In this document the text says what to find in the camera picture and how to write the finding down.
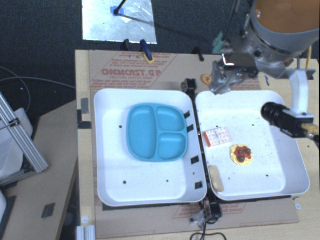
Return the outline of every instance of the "blue plate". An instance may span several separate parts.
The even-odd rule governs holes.
[[[131,154],[141,160],[174,161],[187,152],[187,123],[184,114],[174,106],[135,105],[128,115],[126,133]]]

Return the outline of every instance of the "black metal bar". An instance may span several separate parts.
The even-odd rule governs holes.
[[[118,6],[118,8],[113,11],[113,14],[114,14],[114,15],[118,15],[118,14],[119,14],[119,11],[120,11],[121,7],[125,4],[126,1],[127,1],[127,0],[122,0],[122,2],[120,3],[120,5]]]

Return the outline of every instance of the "blue clamp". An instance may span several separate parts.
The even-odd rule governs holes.
[[[153,64],[155,62],[155,59],[153,58],[151,50],[144,39],[140,41],[140,46],[141,51],[144,51],[143,57],[145,58],[146,62],[148,62],[148,64]]]

